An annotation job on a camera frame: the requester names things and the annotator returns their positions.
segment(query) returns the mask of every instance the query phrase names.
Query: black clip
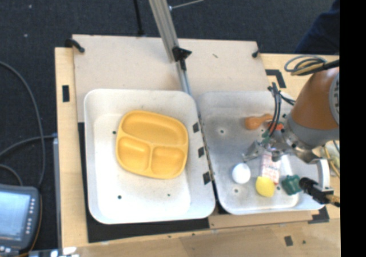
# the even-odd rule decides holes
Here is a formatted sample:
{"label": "black clip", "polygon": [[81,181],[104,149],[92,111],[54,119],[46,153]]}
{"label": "black clip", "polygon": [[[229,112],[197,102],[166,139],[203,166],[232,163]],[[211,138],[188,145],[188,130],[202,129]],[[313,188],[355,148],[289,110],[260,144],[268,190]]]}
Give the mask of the black clip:
{"label": "black clip", "polygon": [[191,51],[185,50],[179,47],[173,48],[173,55],[176,62],[180,62],[182,70],[187,70],[187,66],[185,64],[185,59],[191,55]]}
{"label": "black clip", "polygon": [[66,48],[72,48],[73,46],[76,49],[78,49],[80,53],[84,53],[85,52],[85,49],[82,46],[80,46],[80,44],[77,41],[75,41],[74,39],[71,39],[71,38],[66,39],[66,41],[65,41],[65,47]]}
{"label": "black clip", "polygon": [[257,58],[258,57],[258,55],[259,55],[259,53],[261,52],[261,45],[258,43],[258,49],[257,49],[257,51],[255,51],[255,52],[253,52],[252,53],[252,57],[253,58]]}

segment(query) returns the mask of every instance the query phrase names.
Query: white egg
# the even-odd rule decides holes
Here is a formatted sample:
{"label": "white egg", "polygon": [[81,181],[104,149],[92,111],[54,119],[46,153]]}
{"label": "white egg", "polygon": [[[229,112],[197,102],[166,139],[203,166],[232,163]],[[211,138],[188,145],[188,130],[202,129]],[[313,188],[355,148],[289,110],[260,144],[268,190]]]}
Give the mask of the white egg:
{"label": "white egg", "polygon": [[246,163],[239,163],[233,168],[233,180],[238,184],[245,184],[250,179],[250,168]]}

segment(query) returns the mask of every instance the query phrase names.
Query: white container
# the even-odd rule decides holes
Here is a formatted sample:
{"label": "white container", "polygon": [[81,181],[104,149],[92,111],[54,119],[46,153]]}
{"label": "white container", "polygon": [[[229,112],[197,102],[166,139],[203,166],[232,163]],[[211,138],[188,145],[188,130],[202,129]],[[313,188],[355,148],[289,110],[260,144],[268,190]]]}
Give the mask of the white container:
{"label": "white container", "polygon": [[[122,117],[145,110],[181,121],[189,135],[184,171],[173,179],[153,179],[124,170],[116,158],[116,132]],[[182,91],[97,89],[84,100],[89,210],[105,224],[199,219],[215,207],[212,183],[202,151],[194,99]]]}
{"label": "white container", "polygon": [[[248,161],[250,179],[237,183],[232,178],[233,168],[243,162],[243,154],[255,141],[262,140],[266,127],[247,130],[246,117],[273,114],[274,99],[269,91],[210,92],[197,101],[203,123],[206,144],[209,149],[212,173],[215,178],[218,201],[229,213],[235,215],[259,214],[276,211],[318,210],[322,204],[303,192],[287,195],[279,184],[272,197],[261,196],[256,191],[256,179],[260,175],[260,157]],[[292,106],[282,102],[282,115],[289,114]],[[280,182],[287,175],[308,177],[318,182],[329,177],[329,169],[321,165],[306,164],[294,155],[283,156]]]}

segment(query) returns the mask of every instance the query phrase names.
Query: screen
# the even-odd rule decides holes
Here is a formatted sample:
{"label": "screen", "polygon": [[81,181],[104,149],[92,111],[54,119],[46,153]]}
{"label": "screen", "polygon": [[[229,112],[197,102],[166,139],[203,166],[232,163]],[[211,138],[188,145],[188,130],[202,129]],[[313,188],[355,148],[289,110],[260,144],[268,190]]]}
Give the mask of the screen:
{"label": "screen", "polygon": [[30,195],[0,192],[0,239],[21,240]]}

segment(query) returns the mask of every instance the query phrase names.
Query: black cable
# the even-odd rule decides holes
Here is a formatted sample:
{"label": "black cable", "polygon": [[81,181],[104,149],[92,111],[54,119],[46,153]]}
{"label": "black cable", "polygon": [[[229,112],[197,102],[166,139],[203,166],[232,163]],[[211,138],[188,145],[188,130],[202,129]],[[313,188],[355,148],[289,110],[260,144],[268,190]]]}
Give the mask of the black cable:
{"label": "black cable", "polygon": [[281,98],[286,102],[286,103],[289,103],[290,105],[295,105],[295,100],[294,99],[289,99],[289,98],[286,98],[282,95],[281,91],[279,91],[279,94],[281,96]]}
{"label": "black cable", "polygon": [[[57,137],[56,135],[45,135],[43,138],[44,139],[54,139],[56,137]],[[2,156],[4,156],[6,153],[8,153],[9,151],[11,151],[12,149],[17,148],[20,145],[27,144],[29,142],[37,141],[37,140],[40,140],[40,139],[41,139],[41,137],[40,136],[37,136],[37,137],[32,137],[32,138],[24,139],[24,140],[19,141],[19,142],[15,143],[15,144],[12,144],[11,146],[7,147],[6,149],[4,149],[3,151],[0,152],[0,159],[1,159]]]}
{"label": "black cable", "polygon": [[[301,58],[304,58],[299,63],[297,63],[293,69],[289,69],[288,66]],[[318,57],[315,55],[299,55],[292,59],[290,59],[285,64],[285,71],[290,72],[291,75],[309,75],[313,74],[322,70],[331,69],[334,67],[339,67],[339,59],[328,62],[327,60],[323,59],[322,57]]]}
{"label": "black cable", "polygon": [[274,97],[274,101],[275,101],[275,103],[274,103],[275,108],[274,108],[273,118],[270,122],[270,125],[268,126],[268,129],[267,129],[268,134],[271,134],[271,129],[273,127],[273,124],[275,123],[275,119],[277,118],[277,110],[278,110],[277,96],[274,95],[273,97]]}
{"label": "black cable", "polygon": [[279,121],[280,121],[280,114],[281,114],[281,97],[278,96],[278,99],[277,99],[277,114],[276,114],[276,121],[274,123],[274,126],[272,128],[272,131],[271,133],[269,134],[269,137],[272,137],[273,133],[276,131],[276,128],[279,124]]}
{"label": "black cable", "polygon": [[341,152],[340,152],[340,150],[339,150],[339,146],[338,146],[338,144],[336,143],[336,141],[335,141],[335,140],[333,140],[333,144],[334,144],[334,146],[336,147],[336,150],[338,151],[338,153],[340,154]]}
{"label": "black cable", "polygon": [[23,181],[22,181],[21,177],[19,177],[18,173],[15,172],[11,167],[5,166],[4,164],[0,164],[0,168],[12,173],[16,177],[16,179],[18,180],[19,185],[23,186]]}
{"label": "black cable", "polygon": [[37,103],[34,99],[34,95],[31,91],[29,85],[27,84],[27,82],[23,78],[23,76],[17,70],[15,70],[14,68],[9,66],[8,64],[5,64],[1,61],[0,61],[0,66],[3,66],[4,68],[10,70],[13,74],[15,74],[21,80],[23,85],[26,87],[26,89],[27,89],[27,91],[30,95],[30,98],[32,100],[33,106],[34,106],[35,114],[36,114],[37,121],[38,121],[39,134],[40,134],[41,143],[42,143],[42,171],[41,171],[41,176],[39,177],[39,182],[38,182],[38,186],[37,186],[37,188],[40,188],[40,186],[43,182],[43,178],[45,176],[45,170],[46,170],[46,146],[45,146],[45,139],[44,139],[44,135],[43,135],[41,116],[39,115],[38,106],[37,106]]}

